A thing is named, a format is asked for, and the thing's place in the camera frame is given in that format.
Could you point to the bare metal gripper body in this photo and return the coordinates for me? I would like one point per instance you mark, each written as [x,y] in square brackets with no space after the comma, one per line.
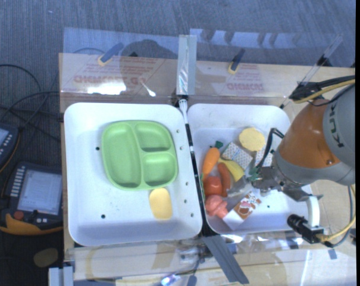
[267,179]

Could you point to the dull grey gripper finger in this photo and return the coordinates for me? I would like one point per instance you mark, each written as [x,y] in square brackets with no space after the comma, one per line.
[234,202]
[240,186]

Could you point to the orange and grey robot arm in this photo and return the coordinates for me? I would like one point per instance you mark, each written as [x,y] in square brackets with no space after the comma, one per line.
[310,147]

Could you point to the white and brown carton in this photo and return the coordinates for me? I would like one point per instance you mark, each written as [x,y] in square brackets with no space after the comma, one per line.
[242,211]

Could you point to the orange sausage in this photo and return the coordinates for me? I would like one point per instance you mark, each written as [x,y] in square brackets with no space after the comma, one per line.
[225,177]

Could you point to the yellow banana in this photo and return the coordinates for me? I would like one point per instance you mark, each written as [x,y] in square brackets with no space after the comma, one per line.
[234,168]

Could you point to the pink doughnut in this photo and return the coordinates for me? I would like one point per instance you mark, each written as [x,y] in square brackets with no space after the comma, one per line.
[215,205]

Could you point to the white patterned packet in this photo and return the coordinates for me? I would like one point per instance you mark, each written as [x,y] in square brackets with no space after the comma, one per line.
[261,158]
[237,154]

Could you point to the red tomato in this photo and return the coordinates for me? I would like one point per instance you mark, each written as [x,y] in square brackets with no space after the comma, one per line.
[212,186]

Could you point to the orange carrot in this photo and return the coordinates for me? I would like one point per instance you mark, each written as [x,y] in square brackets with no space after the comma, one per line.
[210,159]

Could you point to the yellow round biscuit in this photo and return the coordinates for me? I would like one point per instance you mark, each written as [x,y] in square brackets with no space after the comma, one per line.
[251,139]

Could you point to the white plastic tray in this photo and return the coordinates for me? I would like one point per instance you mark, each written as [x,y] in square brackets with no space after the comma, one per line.
[87,189]
[221,121]

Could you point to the yellow oval bread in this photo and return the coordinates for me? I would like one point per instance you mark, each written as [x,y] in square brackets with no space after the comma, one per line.
[160,203]

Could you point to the green divided plate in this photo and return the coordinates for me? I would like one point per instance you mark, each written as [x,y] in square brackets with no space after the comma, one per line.
[120,156]

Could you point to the brown cardboard board red print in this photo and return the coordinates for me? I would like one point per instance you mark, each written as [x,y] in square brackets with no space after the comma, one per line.
[132,76]

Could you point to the yellow oval object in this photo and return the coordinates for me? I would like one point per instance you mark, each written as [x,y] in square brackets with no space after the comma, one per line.
[45,257]

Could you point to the black cylinder on white bracket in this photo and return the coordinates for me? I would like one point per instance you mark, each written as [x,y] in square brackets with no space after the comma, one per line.
[304,225]

